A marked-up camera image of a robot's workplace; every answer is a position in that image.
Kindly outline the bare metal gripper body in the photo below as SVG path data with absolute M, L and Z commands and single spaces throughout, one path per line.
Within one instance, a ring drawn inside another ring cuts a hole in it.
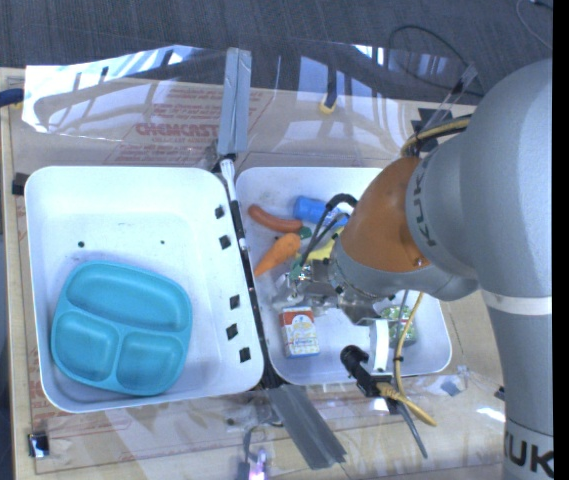
M 352 260 L 311 260 L 291 265 L 291 289 L 314 308 L 336 308 L 354 325 L 380 317 L 390 291 L 385 273 Z

